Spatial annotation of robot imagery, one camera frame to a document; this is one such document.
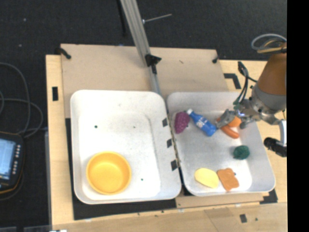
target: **orange toy food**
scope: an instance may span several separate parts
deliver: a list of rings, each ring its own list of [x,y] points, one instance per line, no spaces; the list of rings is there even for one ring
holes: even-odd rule
[[[230,136],[231,138],[237,139],[239,138],[239,133],[232,130],[229,125],[222,126],[220,128],[226,135]]]
[[[231,168],[220,169],[217,174],[225,190],[230,191],[232,188],[239,187],[239,182]]]
[[[228,123],[228,126],[229,127],[237,127],[240,124],[241,124],[241,119],[238,118],[237,116],[235,116],[235,118],[231,122]]]

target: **device screen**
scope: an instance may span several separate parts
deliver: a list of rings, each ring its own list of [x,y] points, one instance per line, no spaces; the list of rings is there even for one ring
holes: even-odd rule
[[[11,165],[16,143],[0,139],[0,178],[10,179]]]

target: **metal pole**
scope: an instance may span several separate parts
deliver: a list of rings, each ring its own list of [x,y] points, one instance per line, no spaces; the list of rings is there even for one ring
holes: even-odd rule
[[[145,66],[148,67],[146,62],[146,55],[150,55],[150,48],[145,33],[142,18],[136,0],[120,0],[124,9],[126,19],[133,37],[134,44],[137,48],[138,54]],[[158,83],[156,73],[153,73],[152,68],[148,68],[150,73],[150,80],[152,90],[161,95],[161,90]]]

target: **yellow bowl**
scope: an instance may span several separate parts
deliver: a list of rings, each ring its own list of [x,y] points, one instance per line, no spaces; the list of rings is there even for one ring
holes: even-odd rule
[[[86,169],[90,186],[99,193],[113,195],[124,191],[131,181],[131,167],[120,154],[104,151],[95,154]]]

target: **black floor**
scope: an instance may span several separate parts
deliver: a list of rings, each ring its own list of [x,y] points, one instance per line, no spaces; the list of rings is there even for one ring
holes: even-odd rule
[[[137,0],[143,19],[172,14],[145,24],[150,46],[216,49],[221,59],[266,59],[250,47],[264,33],[287,35],[287,0]],[[0,62],[16,66],[28,83],[31,101],[47,125],[45,55],[61,43],[133,45],[122,35],[116,0],[0,0]],[[18,73],[0,65],[0,91],[25,99]],[[33,109],[30,128],[40,114]],[[0,131],[25,126],[27,106],[6,102]],[[44,131],[25,140],[23,185],[0,201],[0,228],[49,223]]]

